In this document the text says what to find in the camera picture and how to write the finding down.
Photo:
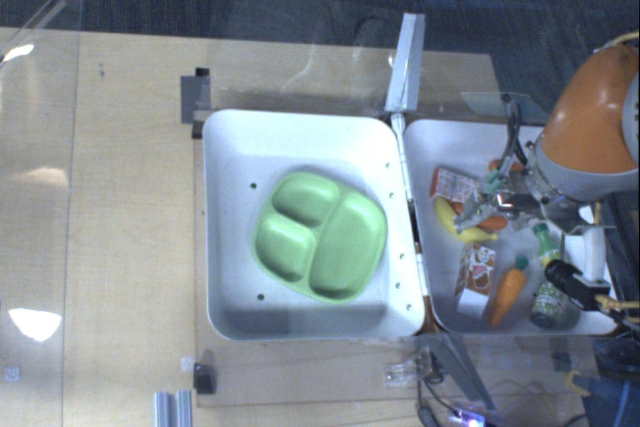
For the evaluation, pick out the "brown and white carton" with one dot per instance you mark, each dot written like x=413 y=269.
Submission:
x=475 y=272

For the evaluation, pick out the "yellow banana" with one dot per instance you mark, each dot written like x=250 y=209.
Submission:
x=445 y=219

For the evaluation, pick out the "green divided plate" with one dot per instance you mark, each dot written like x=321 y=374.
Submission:
x=345 y=240

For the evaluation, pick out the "red and white packet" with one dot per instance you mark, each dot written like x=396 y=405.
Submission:
x=450 y=185

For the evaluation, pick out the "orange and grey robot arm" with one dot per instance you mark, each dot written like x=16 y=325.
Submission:
x=585 y=135

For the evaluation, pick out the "green can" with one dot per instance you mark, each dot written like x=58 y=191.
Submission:
x=547 y=307

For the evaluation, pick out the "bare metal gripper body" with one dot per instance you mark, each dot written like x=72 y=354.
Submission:
x=520 y=203

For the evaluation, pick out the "green and yellow bottle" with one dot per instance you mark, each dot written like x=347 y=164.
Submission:
x=544 y=242

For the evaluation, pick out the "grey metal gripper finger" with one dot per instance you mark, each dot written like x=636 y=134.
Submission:
x=467 y=216
x=478 y=200

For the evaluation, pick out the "orange sausage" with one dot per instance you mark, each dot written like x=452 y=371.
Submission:
x=495 y=222
x=497 y=164

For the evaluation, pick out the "black cylinder on white bracket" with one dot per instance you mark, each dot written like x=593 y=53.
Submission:
x=575 y=282

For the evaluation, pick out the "orange carrot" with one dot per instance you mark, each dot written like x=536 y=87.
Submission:
x=507 y=292

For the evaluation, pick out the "white plastic tray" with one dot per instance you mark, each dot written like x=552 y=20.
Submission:
x=240 y=155
x=450 y=145

